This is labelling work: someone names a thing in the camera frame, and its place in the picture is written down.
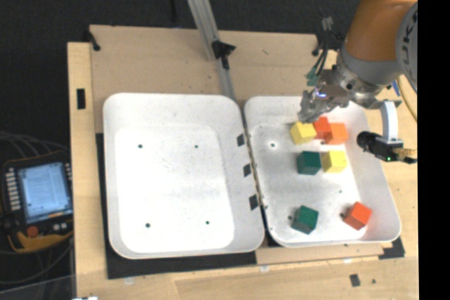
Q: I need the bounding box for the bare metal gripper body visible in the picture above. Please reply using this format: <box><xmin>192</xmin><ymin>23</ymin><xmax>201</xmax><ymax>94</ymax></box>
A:
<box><xmin>309</xmin><ymin>67</ymin><xmax>385</xmax><ymax>110</ymax></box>

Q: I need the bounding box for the red cube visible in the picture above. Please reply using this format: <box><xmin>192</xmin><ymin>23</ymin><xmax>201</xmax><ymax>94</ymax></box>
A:
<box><xmin>312</xmin><ymin>115</ymin><xmax>333</xmax><ymax>141</ymax></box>
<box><xmin>342</xmin><ymin>201</ymin><xmax>373</xmax><ymax>232</ymax></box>

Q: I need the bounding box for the yellow cube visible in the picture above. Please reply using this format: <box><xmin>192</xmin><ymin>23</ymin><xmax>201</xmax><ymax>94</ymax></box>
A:
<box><xmin>321</xmin><ymin>150</ymin><xmax>348</xmax><ymax>174</ymax></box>
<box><xmin>290</xmin><ymin>121</ymin><xmax>318</xmax><ymax>146</ymax></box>

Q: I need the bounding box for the orange cube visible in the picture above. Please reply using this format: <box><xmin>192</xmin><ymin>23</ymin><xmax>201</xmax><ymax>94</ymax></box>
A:
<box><xmin>323</xmin><ymin>122</ymin><xmax>349</xmax><ymax>146</ymax></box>

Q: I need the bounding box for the green cube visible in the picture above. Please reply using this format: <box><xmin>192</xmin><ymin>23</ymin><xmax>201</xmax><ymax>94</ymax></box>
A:
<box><xmin>290</xmin><ymin>204</ymin><xmax>320</xmax><ymax>235</ymax></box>
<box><xmin>295</xmin><ymin>150</ymin><xmax>322</xmax><ymax>176</ymax></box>

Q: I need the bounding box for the white plastic tray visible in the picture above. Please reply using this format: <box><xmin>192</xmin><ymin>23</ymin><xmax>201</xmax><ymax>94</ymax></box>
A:
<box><xmin>102</xmin><ymin>92</ymin><xmax>266</xmax><ymax>260</ymax></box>
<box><xmin>243</xmin><ymin>95</ymin><xmax>403</xmax><ymax>249</ymax></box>

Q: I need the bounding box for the pale wood board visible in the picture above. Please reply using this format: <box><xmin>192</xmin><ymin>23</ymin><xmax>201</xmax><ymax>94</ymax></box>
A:
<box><xmin>88</xmin><ymin>23</ymin><xmax>395</xmax><ymax>266</ymax></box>

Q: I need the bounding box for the black cylinder on white bracket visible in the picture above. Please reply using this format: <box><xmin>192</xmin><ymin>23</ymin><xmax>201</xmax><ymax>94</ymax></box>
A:
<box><xmin>356</xmin><ymin>100</ymin><xmax>405</xmax><ymax>163</ymax></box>

